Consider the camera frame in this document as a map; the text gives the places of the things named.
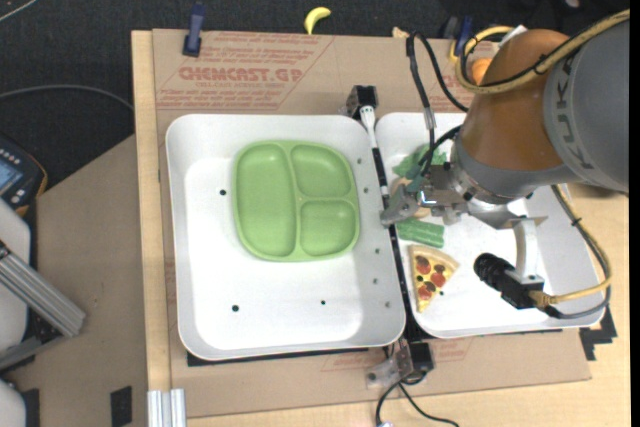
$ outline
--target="toy pizza slice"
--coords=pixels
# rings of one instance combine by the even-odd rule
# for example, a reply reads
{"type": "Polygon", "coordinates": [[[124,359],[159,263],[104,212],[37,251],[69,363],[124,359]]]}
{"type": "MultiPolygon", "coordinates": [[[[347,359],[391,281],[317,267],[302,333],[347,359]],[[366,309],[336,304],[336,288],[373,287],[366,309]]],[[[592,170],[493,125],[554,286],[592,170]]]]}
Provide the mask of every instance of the toy pizza slice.
{"type": "Polygon", "coordinates": [[[458,268],[446,253],[428,246],[409,246],[418,313],[422,313],[458,268]]]}

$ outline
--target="yellow cable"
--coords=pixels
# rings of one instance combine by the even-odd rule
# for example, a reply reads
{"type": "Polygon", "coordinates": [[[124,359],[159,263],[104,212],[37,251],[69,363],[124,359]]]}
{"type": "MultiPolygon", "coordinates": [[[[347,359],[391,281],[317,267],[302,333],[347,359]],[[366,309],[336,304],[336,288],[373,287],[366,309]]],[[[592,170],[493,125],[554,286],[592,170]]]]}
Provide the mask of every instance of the yellow cable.
{"type": "MultiPolygon", "coordinates": [[[[553,188],[559,194],[563,205],[569,211],[572,218],[577,219],[578,217],[575,213],[575,210],[571,206],[571,203],[569,202],[569,199],[567,198],[566,194],[562,191],[560,187],[556,185],[554,185],[553,188]]],[[[538,308],[544,308],[545,306],[548,306],[550,304],[558,304],[565,301],[572,301],[574,299],[579,299],[580,297],[596,294],[598,292],[602,292],[603,290],[605,290],[611,285],[613,273],[611,271],[611,262],[609,261],[609,258],[607,257],[605,252],[602,250],[600,245],[596,242],[596,240],[592,237],[591,233],[584,226],[581,226],[581,227],[582,227],[582,230],[585,232],[585,235],[590,239],[591,243],[595,246],[596,250],[598,251],[598,254],[600,255],[600,257],[604,262],[604,266],[603,266],[605,268],[604,281],[602,281],[600,284],[595,285],[593,287],[585,288],[583,290],[578,290],[576,292],[570,292],[568,294],[549,295],[545,292],[542,292],[541,290],[529,292],[529,296],[531,297],[531,299],[533,299],[533,301],[536,303],[536,306],[538,308]]]]}
{"type": "Polygon", "coordinates": [[[463,47],[462,55],[456,62],[456,77],[458,82],[465,89],[472,91],[478,94],[494,94],[501,93],[504,91],[509,91],[510,89],[516,88],[523,84],[528,83],[533,80],[538,75],[543,75],[547,71],[551,69],[551,67],[559,62],[561,59],[564,59],[567,55],[574,52],[576,49],[584,45],[587,41],[595,37],[596,35],[604,32],[605,30],[622,23],[626,20],[629,20],[631,17],[631,10],[626,9],[619,13],[613,14],[600,20],[599,22],[591,25],[584,31],[580,32],[576,36],[568,39],[562,45],[558,46],[553,52],[551,52],[544,59],[538,61],[534,66],[528,68],[527,70],[523,70],[523,72],[515,77],[511,77],[509,79],[501,80],[498,82],[492,82],[489,84],[485,84],[483,86],[477,86],[473,82],[469,81],[466,77],[466,73],[464,70],[464,66],[466,64],[467,56],[473,51],[473,49],[483,40],[487,39],[490,36],[495,34],[505,34],[511,28],[509,27],[491,27],[485,31],[482,31],[469,40],[467,40],[466,44],[463,47]]]}

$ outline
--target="white tray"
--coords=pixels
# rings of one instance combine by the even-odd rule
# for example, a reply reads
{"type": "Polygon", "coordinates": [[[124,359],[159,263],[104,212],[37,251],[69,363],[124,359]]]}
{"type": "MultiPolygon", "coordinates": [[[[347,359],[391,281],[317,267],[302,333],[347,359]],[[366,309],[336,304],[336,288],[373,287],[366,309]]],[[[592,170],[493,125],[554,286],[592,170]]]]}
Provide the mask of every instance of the white tray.
{"type": "Polygon", "coordinates": [[[345,116],[190,114],[166,136],[175,241],[178,327],[206,360],[388,345],[405,310],[364,128],[345,116]],[[235,155],[261,140],[325,144],[351,165],[360,236],[349,253],[270,262],[237,236],[235,155]]]}
{"type": "MultiPolygon", "coordinates": [[[[436,138],[463,120],[464,114],[436,115],[436,138]]],[[[423,115],[414,113],[384,116],[376,125],[376,134],[390,185],[398,178],[393,167],[429,140],[423,115]]],[[[450,147],[451,143],[447,143],[443,149],[448,152],[450,147]]],[[[563,294],[598,284],[586,244],[578,231],[571,227],[549,187],[537,189],[529,200],[515,202],[511,210],[518,215],[548,217],[538,226],[541,253],[538,274],[546,279],[546,292],[563,294]]],[[[443,224],[440,218],[431,216],[424,220],[443,224]]],[[[422,313],[417,313],[410,279],[407,247],[412,242],[400,240],[414,317],[418,325],[432,336],[454,338],[583,327],[598,322],[602,317],[602,310],[573,320],[554,319],[536,309],[518,310],[504,301],[499,292],[481,282],[473,270],[473,263],[481,253],[493,253],[515,265],[516,244],[512,230],[494,230],[464,215],[461,222],[445,227],[444,240],[442,251],[456,259],[460,266],[444,287],[444,295],[436,296],[422,313]]],[[[557,307],[564,313],[579,312],[596,306],[603,298],[604,295],[598,293],[557,307]]]]}

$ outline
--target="banana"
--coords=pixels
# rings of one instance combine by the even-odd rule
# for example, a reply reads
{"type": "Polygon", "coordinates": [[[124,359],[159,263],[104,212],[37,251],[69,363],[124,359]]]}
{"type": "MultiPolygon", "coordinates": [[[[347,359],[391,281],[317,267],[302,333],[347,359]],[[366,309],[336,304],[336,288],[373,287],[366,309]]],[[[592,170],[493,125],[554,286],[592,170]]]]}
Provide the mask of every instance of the banana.
{"type": "Polygon", "coordinates": [[[309,11],[304,19],[304,28],[306,29],[307,34],[311,34],[313,32],[313,28],[318,20],[322,20],[330,14],[331,10],[326,7],[316,7],[309,11]]]}

